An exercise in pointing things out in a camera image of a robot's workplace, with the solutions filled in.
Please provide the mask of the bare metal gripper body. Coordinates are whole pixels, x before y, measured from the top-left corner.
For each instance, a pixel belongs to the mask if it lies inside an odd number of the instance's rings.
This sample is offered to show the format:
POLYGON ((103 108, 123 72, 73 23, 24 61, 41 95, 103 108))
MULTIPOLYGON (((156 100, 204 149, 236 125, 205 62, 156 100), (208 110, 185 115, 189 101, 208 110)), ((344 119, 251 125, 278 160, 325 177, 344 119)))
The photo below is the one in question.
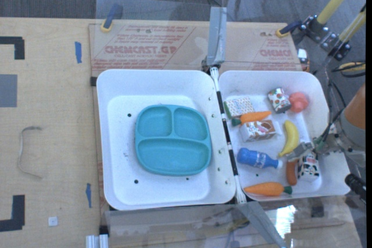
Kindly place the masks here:
POLYGON ((352 140, 343 132, 333 132, 313 138, 315 151, 318 154, 344 153, 359 167, 366 166, 366 143, 364 139, 352 140))

